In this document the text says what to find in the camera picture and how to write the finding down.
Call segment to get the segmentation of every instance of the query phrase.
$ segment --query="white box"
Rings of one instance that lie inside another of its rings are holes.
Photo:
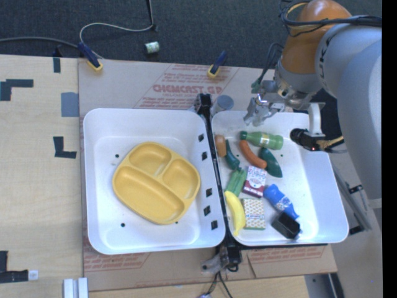
[[[91,245],[107,255],[217,246],[225,237],[205,123],[191,111],[94,109],[83,122],[87,228]],[[112,177],[137,144],[158,142],[189,160],[201,186],[184,216],[157,225],[123,205]]]
[[[346,213],[341,195],[337,188],[331,162],[327,153],[308,151],[291,141],[290,132],[294,128],[308,129],[309,117],[304,113],[282,112],[265,120],[258,127],[246,125],[243,117],[245,111],[223,111],[212,119],[213,135],[223,135],[229,140],[232,153],[239,158],[240,166],[248,167],[249,163],[239,149],[239,132],[261,131],[283,136],[281,150],[271,150],[282,169],[283,177],[275,178],[269,174],[266,185],[276,184],[292,201],[295,212],[299,215],[297,222],[302,233],[296,240],[289,240],[271,226],[277,216],[276,210],[265,200],[266,229],[263,231],[242,230],[238,242],[246,246],[275,246],[300,244],[325,244],[343,241],[349,233]],[[258,154],[259,147],[250,145]],[[223,189],[231,175],[224,158],[218,156],[220,179]],[[250,197],[241,193],[240,198]],[[233,219],[226,207],[229,226],[233,230]]]

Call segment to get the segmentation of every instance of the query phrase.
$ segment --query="wooden surface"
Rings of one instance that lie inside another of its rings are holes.
[[[37,269],[38,281],[0,284],[0,297],[62,297],[83,277],[79,118],[62,117],[61,93],[78,92],[78,61],[0,56],[0,81],[32,79],[0,101],[0,250],[8,270]],[[53,137],[77,157],[56,158]],[[90,292],[90,297],[198,297],[209,284]],[[227,282],[233,297],[307,298],[303,276]],[[219,283],[213,298],[227,297]]]

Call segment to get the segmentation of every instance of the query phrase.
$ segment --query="yellow plate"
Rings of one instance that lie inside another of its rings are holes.
[[[157,224],[177,222],[200,188],[200,175],[184,157],[156,142],[137,145],[117,167],[116,196],[132,211]]]

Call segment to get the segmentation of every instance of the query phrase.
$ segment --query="green toy vegetable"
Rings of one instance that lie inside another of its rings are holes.
[[[231,152],[229,140],[226,139],[226,162],[230,169],[235,170],[240,165],[240,160],[238,160]]]
[[[261,148],[259,150],[259,157],[267,162],[267,167],[265,168],[267,173],[271,176],[275,176],[276,178],[283,177],[281,167],[269,149],[264,147]]]
[[[231,174],[230,180],[226,187],[226,191],[230,191],[236,196],[239,196],[246,181],[246,178],[247,178],[246,170],[241,168],[234,170]]]

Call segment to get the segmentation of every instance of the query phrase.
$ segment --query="yellow toy banana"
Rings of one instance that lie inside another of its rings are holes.
[[[225,192],[226,202],[233,216],[233,235],[237,236],[240,230],[246,225],[246,214],[240,199],[230,191]]]

